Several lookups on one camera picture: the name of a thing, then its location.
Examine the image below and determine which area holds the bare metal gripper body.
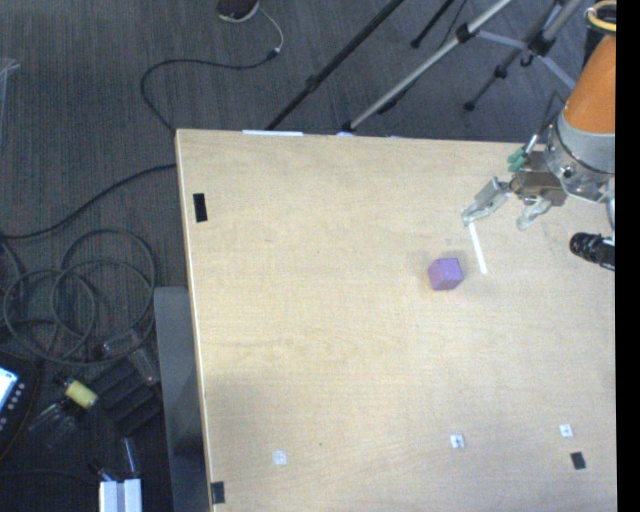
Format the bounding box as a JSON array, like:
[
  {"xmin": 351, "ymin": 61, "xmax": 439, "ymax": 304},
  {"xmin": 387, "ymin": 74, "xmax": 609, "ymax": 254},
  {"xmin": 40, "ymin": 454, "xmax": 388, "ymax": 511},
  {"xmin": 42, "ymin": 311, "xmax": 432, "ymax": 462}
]
[{"xmin": 508, "ymin": 145, "xmax": 616, "ymax": 207}]

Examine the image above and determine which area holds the purple cube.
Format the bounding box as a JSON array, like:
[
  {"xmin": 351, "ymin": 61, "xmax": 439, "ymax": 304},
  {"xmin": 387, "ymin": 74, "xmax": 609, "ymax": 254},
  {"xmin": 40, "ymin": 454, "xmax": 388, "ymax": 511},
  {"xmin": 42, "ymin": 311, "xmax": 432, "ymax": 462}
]
[{"xmin": 426, "ymin": 256, "xmax": 465, "ymax": 292}]

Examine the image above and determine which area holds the silver tripod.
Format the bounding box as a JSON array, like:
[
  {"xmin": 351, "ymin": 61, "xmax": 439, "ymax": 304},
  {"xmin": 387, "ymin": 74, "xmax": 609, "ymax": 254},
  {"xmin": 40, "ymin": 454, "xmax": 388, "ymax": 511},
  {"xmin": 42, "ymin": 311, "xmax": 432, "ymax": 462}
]
[{"xmin": 341, "ymin": 0, "xmax": 584, "ymax": 133}]

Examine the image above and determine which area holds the pale wooden board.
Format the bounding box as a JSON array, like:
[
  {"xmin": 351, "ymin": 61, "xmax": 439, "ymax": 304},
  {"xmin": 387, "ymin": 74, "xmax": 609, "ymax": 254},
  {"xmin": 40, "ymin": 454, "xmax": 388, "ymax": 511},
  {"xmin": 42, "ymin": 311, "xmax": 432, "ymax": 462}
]
[{"xmin": 174, "ymin": 128, "xmax": 617, "ymax": 512}]

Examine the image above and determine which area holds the black stand pole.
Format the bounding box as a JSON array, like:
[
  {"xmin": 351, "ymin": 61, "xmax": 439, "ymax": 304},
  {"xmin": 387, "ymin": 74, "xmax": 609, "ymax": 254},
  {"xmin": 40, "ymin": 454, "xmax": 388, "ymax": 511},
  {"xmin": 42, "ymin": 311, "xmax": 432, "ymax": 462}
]
[{"xmin": 263, "ymin": 0, "xmax": 407, "ymax": 131}]

